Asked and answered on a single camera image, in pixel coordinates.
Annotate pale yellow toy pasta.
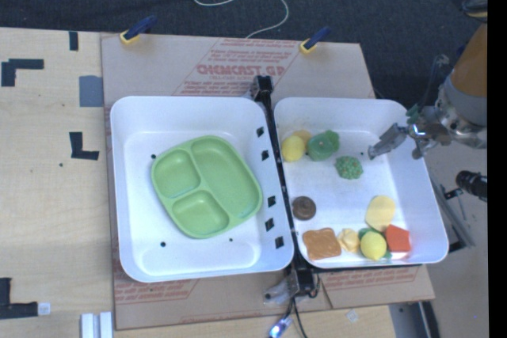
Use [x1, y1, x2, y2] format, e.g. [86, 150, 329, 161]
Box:
[337, 228, 362, 254]

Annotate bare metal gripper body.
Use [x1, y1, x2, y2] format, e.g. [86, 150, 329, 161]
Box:
[407, 105, 489, 150]

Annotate green peas heap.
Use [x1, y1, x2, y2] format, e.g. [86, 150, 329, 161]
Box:
[334, 155, 364, 181]

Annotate brown toast slice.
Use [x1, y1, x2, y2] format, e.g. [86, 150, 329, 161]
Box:
[302, 227, 343, 262]

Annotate thin black rod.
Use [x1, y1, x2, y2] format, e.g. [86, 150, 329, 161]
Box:
[262, 97, 303, 274]

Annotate green toy vegetable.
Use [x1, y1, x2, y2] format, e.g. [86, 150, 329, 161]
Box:
[306, 129, 341, 162]

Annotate orange wedge block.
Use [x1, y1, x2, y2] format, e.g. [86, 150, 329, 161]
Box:
[384, 224, 412, 254]

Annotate black block with wires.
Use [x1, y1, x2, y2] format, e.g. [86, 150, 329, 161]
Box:
[290, 268, 319, 297]
[252, 75, 276, 103]

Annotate yellow lemon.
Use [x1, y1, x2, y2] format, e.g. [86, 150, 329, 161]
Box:
[280, 135, 307, 163]
[359, 230, 388, 261]

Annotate black cylinder on white bracket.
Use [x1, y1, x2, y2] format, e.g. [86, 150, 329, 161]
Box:
[442, 169, 489, 204]

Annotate white plastic tray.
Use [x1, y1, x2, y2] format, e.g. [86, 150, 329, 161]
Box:
[273, 97, 450, 271]
[109, 95, 295, 284]

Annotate yellow potato crisp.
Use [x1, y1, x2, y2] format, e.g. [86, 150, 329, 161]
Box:
[364, 195, 397, 234]

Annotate orange round toy food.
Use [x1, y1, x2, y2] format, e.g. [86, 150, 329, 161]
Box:
[292, 129, 314, 146]

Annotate green divided plate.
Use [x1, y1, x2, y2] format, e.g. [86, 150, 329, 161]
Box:
[150, 135, 265, 240]

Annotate brown cardboard board red print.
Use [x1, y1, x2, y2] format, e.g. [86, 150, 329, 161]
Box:
[100, 32, 436, 331]

